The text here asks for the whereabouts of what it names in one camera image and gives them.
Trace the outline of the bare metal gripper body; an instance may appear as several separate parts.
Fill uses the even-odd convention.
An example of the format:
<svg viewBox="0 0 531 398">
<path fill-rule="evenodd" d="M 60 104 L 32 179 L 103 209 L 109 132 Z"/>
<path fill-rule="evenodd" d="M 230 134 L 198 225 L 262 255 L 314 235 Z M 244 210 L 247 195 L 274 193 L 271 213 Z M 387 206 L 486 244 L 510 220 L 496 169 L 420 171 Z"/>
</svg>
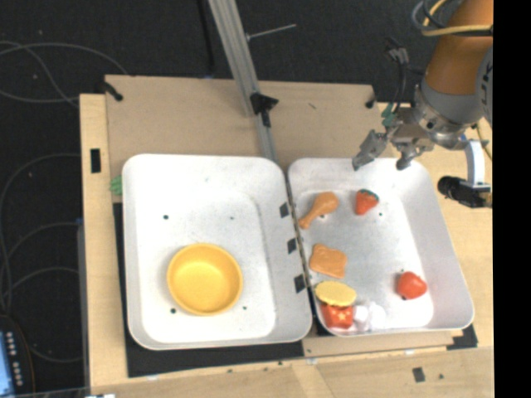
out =
<svg viewBox="0 0 531 398">
<path fill-rule="evenodd" d="M 458 150 L 464 147 L 461 136 L 467 124 L 458 124 L 434 109 L 400 108 L 397 112 L 385 110 L 382 126 L 393 144 L 428 150 L 435 145 Z"/>
</svg>

